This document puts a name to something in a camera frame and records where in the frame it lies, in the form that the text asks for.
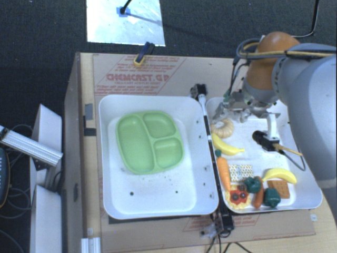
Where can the orange carrot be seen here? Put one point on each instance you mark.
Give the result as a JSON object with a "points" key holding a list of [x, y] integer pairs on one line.
{"points": [[223, 170]]}

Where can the white plastic tray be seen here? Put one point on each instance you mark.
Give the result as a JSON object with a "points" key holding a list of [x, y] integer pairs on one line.
{"points": [[263, 157], [147, 194]]}

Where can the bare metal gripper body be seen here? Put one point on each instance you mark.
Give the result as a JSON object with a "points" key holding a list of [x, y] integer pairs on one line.
{"points": [[241, 101]]}

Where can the brown waffle biscuit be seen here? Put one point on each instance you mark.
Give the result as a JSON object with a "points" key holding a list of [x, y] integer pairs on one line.
{"points": [[280, 188]]}

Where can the brown cardboard board red print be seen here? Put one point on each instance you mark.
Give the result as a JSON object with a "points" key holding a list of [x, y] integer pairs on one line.
{"points": [[158, 72]]}

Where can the beige doughnut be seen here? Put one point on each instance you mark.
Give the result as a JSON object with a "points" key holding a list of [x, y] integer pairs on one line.
{"points": [[227, 130]]}

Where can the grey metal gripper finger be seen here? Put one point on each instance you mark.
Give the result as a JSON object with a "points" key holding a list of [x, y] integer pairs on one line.
{"points": [[242, 116], [219, 112]]}

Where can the pizza slice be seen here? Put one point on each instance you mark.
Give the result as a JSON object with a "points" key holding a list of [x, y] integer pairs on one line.
{"points": [[238, 198]]}

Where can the green divided plate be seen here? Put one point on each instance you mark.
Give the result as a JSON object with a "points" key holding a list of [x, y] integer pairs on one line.
{"points": [[134, 141]]}

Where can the thin black and white rod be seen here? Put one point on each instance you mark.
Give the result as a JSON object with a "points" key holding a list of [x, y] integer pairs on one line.
{"points": [[210, 141]]}

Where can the yellow banana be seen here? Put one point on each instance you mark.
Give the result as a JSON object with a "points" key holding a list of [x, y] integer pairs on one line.
{"points": [[223, 146], [281, 174]]}

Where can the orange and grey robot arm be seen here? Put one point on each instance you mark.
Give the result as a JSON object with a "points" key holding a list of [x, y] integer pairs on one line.
{"points": [[302, 93]]}

